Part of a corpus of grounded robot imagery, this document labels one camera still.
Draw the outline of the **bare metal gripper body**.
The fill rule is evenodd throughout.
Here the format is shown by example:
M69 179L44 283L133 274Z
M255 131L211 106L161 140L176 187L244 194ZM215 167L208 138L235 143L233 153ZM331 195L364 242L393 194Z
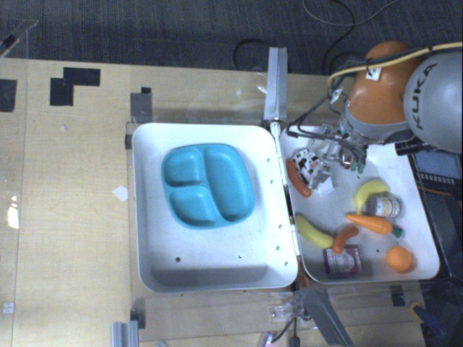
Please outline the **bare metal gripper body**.
M365 167L367 146L356 139L350 129L323 124L321 135L326 143L321 148L324 161L337 162L343 168Z

